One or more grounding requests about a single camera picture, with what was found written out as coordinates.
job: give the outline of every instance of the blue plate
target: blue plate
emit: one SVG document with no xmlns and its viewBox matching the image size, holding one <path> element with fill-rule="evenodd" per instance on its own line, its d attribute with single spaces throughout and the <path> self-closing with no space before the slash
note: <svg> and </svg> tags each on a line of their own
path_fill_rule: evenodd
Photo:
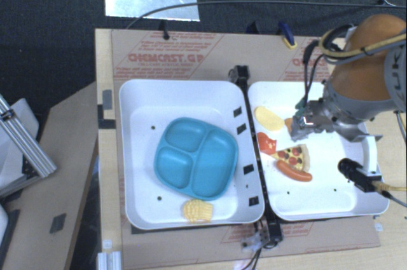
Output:
<svg viewBox="0 0 407 270">
<path fill-rule="evenodd" d="M 226 131 L 197 119 L 179 118 L 161 137 L 154 171 L 174 190 L 213 200 L 228 188 L 237 155 L 237 143 Z"/>
</svg>

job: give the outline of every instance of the toy pizza slice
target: toy pizza slice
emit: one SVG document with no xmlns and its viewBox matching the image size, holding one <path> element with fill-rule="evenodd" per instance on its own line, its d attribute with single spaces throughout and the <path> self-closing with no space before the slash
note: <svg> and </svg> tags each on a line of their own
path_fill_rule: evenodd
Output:
<svg viewBox="0 0 407 270">
<path fill-rule="evenodd" d="M 306 145 L 296 145 L 285 148 L 271 155 L 277 160 L 277 168 L 293 180 L 309 182 L 312 175 L 310 169 L 310 156 Z"/>
</svg>

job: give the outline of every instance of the black hinge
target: black hinge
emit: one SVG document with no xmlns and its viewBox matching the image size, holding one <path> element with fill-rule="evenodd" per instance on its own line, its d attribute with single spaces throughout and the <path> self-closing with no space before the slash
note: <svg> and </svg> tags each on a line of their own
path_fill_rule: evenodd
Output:
<svg viewBox="0 0 407 270">
<path fill-rule="evenodd" d="M 243 92 L 246 104 L 247 118 L 249 119 L 253 148 L 254 152 L 256 153 L 256 161 L 259 170 L 261 188 L 263 190 L 263 197 L 265 200 L 265 217 L 267 220 L 268 232 L 270 233 L 270 241 L 272 243 L 278 243 L 283 240 L 282 230 L 280 225 L 280 219 L 272 210 L 270 206 L 270 200 L 268 199 L 266 180 L 263 172 L 263 165 L 261 164 L 259 147 L 257 145 L 256 130 L 254 129 L 254 122 L 251 112 L 249 96 L 247 94 L 248 90 L 247 80 L 249 78 L 250 78 L 249 67 L 246 65 L 236 65 L 233 69 L 229 71 L 229 81 L 236 84 Z"/>
</svg>

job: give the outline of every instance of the blue clamp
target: blue clamp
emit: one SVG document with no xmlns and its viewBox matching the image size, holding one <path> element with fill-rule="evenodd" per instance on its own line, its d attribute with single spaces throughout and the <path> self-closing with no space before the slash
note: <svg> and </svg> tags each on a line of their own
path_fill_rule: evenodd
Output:
<svg viewBox="0 0 407 270">
<path fill-rule="evenodd" d="M 289 49 L 292 50 L 297 47 L 297 43 L 294 40 L 293 32 L 291 32 L 290 27 L 286 23 L 279 21 L 279 32 L 282 32 L 284 34 L 282 40 Z"/>
</svg>

